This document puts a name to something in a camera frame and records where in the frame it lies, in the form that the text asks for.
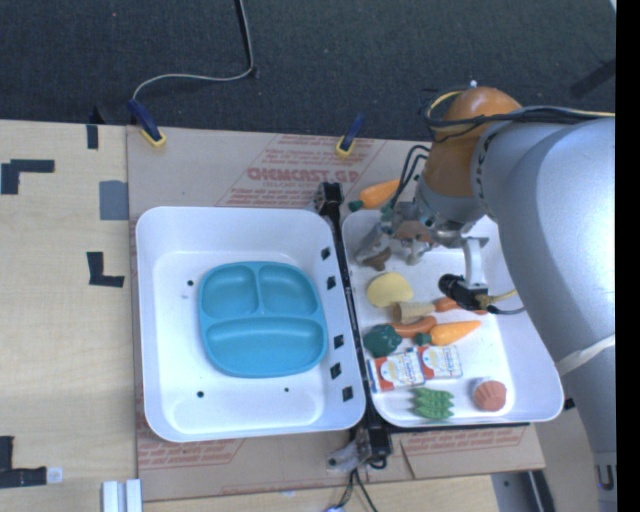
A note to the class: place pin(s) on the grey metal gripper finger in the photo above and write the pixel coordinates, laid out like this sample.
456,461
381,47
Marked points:
372,242
414,254

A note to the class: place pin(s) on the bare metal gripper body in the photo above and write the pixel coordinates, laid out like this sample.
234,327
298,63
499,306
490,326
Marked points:
417,231

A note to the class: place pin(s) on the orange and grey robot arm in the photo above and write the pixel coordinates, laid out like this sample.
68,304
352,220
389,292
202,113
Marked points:
550,210

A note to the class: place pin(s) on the brown biscuit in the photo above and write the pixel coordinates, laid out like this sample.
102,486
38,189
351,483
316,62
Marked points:
376,261

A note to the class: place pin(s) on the pale yellow rounded toy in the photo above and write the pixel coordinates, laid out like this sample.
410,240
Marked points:
387,290

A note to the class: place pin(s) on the orange carrot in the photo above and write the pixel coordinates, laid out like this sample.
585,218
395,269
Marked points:
452,332
377,195
445,304

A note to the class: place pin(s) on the beige ice cream cone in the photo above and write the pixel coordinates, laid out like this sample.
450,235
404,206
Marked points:
410,311

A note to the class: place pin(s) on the thin black rod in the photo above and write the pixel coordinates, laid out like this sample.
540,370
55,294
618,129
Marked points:
350,300

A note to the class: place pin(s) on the orange sausage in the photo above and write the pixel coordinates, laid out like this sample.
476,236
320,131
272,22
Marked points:
415,328

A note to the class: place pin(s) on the green broccoli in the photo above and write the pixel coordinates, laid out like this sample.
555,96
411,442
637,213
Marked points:
381,341

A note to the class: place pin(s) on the white and orange carton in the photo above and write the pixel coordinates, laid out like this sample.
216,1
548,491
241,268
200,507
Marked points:
442,361
395,372

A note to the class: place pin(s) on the white plastic tray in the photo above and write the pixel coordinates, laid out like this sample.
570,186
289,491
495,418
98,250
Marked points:
505,360
170,320

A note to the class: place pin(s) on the blue divided plate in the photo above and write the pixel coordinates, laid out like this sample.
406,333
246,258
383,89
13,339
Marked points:
260,340

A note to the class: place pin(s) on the green pea pods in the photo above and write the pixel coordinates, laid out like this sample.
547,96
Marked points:
432,403

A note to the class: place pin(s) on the orange cupcake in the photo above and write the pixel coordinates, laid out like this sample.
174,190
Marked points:
491,395

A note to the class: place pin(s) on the brown cardboard board red print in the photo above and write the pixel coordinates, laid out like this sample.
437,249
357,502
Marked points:
200,165

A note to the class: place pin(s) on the black cylinder on white bracket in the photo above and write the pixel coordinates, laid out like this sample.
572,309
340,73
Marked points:
462,291

